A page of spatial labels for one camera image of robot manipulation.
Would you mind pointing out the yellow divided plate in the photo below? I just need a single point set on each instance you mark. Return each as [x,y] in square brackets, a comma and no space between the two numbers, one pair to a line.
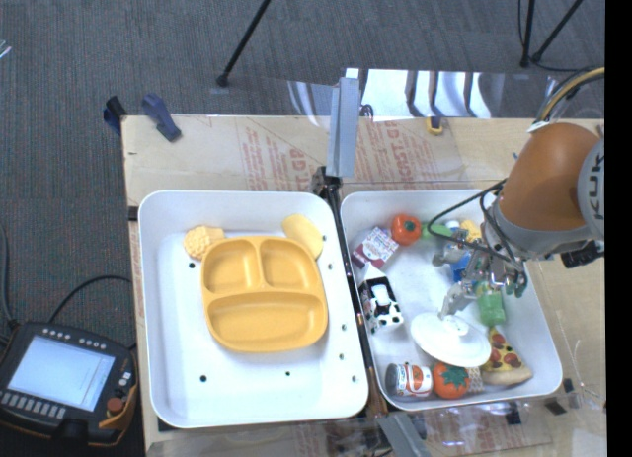
[266,297]

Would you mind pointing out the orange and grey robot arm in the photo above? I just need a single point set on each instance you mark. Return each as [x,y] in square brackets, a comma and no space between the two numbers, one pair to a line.
[543,183]

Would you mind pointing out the orange toy bell pepper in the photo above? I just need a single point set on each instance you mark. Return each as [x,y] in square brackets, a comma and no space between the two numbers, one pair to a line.
[406,230]

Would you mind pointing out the small can orange label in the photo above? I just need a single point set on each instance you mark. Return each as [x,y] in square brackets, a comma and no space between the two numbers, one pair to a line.
[409,380]

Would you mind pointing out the tan toy biscuit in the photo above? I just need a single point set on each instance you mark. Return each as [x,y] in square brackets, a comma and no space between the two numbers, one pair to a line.
[475,380]

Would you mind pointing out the yellow toy corn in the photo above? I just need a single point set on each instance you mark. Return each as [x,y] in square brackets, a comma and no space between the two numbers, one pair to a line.
[198,242]

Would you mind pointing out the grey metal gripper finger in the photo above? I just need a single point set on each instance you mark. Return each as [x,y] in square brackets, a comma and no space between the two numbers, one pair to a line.
[448,254]
[455,298]

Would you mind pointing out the black cylinder on white bracket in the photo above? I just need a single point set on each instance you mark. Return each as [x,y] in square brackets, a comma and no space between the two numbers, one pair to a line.
[582,253]

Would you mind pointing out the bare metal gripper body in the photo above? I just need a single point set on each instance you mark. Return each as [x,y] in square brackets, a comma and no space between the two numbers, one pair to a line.
[494,270]

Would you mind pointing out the green toy vegetable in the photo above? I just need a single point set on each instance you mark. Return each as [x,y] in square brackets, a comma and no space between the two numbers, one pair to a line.
[434,231]

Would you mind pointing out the white plastic tray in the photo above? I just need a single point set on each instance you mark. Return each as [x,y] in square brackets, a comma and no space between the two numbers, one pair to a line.
[178,327]
[424,287]

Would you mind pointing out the cow print milk carton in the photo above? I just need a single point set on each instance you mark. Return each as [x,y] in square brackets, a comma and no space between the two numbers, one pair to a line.
[381,304]

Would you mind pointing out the orange toy tomato green top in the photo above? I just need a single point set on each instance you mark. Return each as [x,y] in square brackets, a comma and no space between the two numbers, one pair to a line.
[450,381]

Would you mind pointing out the toy pizza slice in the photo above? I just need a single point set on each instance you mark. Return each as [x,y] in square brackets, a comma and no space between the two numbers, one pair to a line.
[504,361]

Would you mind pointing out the brown cardboard board red print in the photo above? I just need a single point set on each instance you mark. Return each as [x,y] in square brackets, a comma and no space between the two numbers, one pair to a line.
[207,159]

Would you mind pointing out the purple and white carton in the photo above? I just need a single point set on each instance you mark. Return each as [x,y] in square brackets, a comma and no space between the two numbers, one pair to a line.
[375,248]

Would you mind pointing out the white round lid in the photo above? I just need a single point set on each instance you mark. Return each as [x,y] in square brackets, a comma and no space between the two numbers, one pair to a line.
[451,341]

